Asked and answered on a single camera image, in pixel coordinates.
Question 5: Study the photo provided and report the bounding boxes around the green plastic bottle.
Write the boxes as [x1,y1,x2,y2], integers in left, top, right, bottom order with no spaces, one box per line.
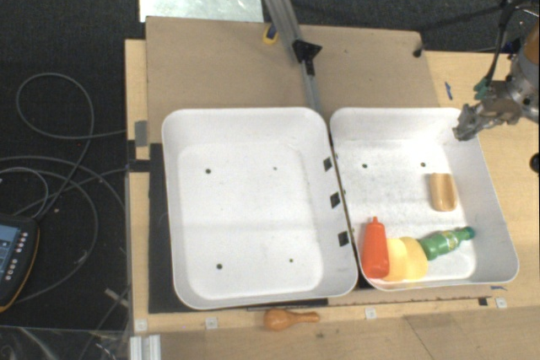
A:
[418,225,478,261]

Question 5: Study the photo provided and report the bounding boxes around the orange squeeze bottle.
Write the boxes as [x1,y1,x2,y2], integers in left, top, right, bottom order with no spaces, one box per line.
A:
[361,216,391,280]

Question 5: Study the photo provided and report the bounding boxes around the yellow rounded toy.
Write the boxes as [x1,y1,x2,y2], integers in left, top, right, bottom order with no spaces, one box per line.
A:
[381,236,429,283]

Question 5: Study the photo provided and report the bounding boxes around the brown cardboard board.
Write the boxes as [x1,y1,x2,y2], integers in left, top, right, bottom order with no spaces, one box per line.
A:
[144,15,493,315]

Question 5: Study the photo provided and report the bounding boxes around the tan bread bun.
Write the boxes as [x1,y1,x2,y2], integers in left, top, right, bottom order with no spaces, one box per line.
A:
[429,172,459,213]

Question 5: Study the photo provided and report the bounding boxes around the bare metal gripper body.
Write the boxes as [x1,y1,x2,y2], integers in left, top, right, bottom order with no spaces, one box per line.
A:
[475,76,540,128]

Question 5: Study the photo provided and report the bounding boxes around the white plastic tray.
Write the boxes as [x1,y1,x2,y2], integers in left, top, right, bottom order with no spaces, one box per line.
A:
[161,106,360,311]
[328,106,521,293]

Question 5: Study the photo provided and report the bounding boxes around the brown chicken drumstick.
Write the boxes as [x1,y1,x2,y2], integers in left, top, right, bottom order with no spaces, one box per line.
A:
[263,307,321,332]

